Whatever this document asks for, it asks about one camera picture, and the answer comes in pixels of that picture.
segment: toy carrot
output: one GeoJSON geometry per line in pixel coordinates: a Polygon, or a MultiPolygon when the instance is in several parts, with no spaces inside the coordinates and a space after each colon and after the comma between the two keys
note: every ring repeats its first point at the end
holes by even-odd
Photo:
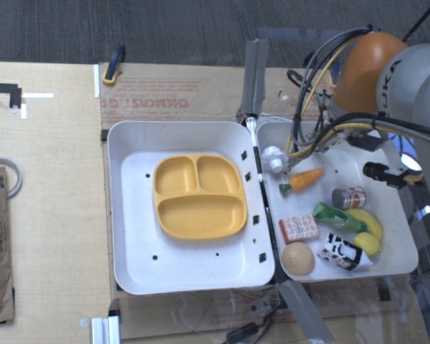
{"type": "Polygon", "coordinates": [[[288,183],[281,183],[279,185],[280,193],[285,194],[289,190],[298,191],[309,186],[323,173],[323,170],[324,168],[314,168],[291,175],[288,178],[288,183]]]}

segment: round bread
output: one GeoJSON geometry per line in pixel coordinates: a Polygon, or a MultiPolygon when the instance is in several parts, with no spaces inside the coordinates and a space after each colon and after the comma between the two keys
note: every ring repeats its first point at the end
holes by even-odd
{"type": "Polygon", "coordinates": [[[306,275],[314,269],[314,253],[302,242],[292,242],[282,251],[282,264],[293,275],[306,275]]]}

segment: white plastic tray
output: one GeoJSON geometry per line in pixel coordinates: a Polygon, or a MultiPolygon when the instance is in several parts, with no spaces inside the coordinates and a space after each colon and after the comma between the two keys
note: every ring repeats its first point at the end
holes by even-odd
{"type": "MultiPolygon", "coordinates": [[[[268,122],[260,125],[257,131],[260,152],[271,145],[275,145],[283,151],[290,128],[290,123],[281,122],[268,122]]],[[[392,143],[386,143],[381,149],[372,153],[354,148],[346,142],[324,154],[314,153],[308,159],[298,163],[290,174],[317,167],[325,168],[324,174],[307,188],[301,191],[289,191],[284,196],[279,191],[279,184],[287,183],[290,175],[284,172],[264,172],[267,196],[280,252],[284,249],[285,242],[278,227],[278,221],[290,216],[311,214],[318,201],[323,201],[331,206],[331,192],[334,188],[362,186],[367,198],[364,209],[376,216],[383,227],[382,251],[371,257],[373,265],[367,269],[356,269],[349,272],[318,257],[316,253],[321,239],[325,238],[329,231],[349,242],[355,235],[317,223],[320,238],[305,241],[314,251],[315,268],[307,275],[289,274],[292,279],[302,282],[315,282],[354,277],[375,277],[408,274],[416,268],[419,257],[398,191],[387,186],[385,182],[374,181],[364,176],[362,172],[363,165],[368,161],[388,165],[389,158],[387,155],[389,154],[390,157],[395,153],[398,156],[392,143]]]]}
{"type": "Polygon", "coordinates": [[[126,121],[110,129],[107,144],[115,278],[126,292],[258,287],[271,280],[274,259],[246,128],[231,122],[126,121]],[[217,154],[236,166],[247,202],[247,222],[240,232],[189,241],[160,228],[153,208],[153,172],[162,159],[181,153],[217,154]]]}

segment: banana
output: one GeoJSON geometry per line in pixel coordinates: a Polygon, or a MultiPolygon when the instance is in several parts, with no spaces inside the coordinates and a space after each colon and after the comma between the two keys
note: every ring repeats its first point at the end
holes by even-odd
{"type": "Polygon", "coordinates": [[[381,250],[381,243],[377,237],[368,232],[357,233],[353,237],[352,243],[360,247],[368,256],[374,255],[377,251],[381,250]]]}
{"type": "Polygon", "coordinates": [[[362,221],[366,224],[366,231],[371,233],[374,237],[381,243],[382,240],[382,226],[379,224],[378,220],[370,213],[364,209],[351,208],[346,209],[345,212],[349,214],[356,221],[362,221]]]}

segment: wooden table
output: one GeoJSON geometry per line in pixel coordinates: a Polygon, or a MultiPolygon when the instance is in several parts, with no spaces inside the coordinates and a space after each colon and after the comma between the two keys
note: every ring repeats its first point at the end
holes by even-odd
{"type": "MultiPolygon", "coordinates": [[[[26,120],[19,111],[13,114],[9,96],[0,94],[0,156],[14,160],[24,178],[9,202],[15,319],[0,325],[0,343],[89,343],[83,323],[105,317],[112,299],[93,66],[0,62],[0,82],[18,84],[23,92],[54,93],[28,99],[26,120]]],[[[12,184],[12,171],[9,176],[12,184]]],[[[401,292],[404,306],[397,310],[325,321],[339,343],[354,343],[360,335],[369,343],[370,332],[379,330],[376,340],[385,343],[392,338],[425,343],[416,296],[407,288],[401,292]]],[[[265,343],[307,342],[296,323],[275,325],[268,335],[265,343]]],[[[223,337],[188,334],[131,343],[220,343],[223,337]]]]}

